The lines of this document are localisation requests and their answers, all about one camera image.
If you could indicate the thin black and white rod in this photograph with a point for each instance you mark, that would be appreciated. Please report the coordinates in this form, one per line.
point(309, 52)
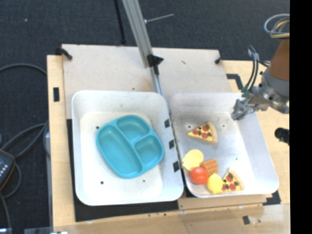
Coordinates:
point(159, 84)

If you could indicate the pale flat board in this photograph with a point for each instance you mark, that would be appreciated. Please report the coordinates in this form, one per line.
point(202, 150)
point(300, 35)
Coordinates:
point(112, 67)

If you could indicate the pale yellow round slice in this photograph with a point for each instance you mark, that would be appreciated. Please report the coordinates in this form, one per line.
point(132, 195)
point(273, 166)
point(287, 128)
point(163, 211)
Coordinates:
point(192, 158)

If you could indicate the toy pizza slice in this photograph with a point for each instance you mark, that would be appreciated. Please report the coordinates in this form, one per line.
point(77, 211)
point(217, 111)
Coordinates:
point(204, 133)
point(231, 183)

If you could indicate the red toy tomato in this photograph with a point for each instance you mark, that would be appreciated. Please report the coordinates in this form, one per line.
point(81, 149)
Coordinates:
point(199, 176)

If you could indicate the brown toy waffle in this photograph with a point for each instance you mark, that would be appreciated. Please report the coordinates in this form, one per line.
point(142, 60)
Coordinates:
point(210, 166)

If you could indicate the blue divided plate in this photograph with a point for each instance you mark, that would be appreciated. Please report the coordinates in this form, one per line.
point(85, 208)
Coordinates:
point(126, 147)

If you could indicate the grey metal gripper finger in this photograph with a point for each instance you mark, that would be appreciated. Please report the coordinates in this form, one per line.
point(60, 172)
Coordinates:
point(248, 110)
point(236, 111)

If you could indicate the yellow toy lemon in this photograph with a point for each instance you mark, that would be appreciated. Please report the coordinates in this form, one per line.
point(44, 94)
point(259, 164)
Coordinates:
point(214, 184)

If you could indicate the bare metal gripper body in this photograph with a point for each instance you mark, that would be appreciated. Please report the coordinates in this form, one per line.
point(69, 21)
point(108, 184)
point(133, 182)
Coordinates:
point(267, 100)

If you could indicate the white plastic tray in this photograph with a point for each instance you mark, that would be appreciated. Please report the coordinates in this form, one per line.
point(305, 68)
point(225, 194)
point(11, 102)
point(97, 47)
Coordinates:
point(243, 150)
point(122, 191)

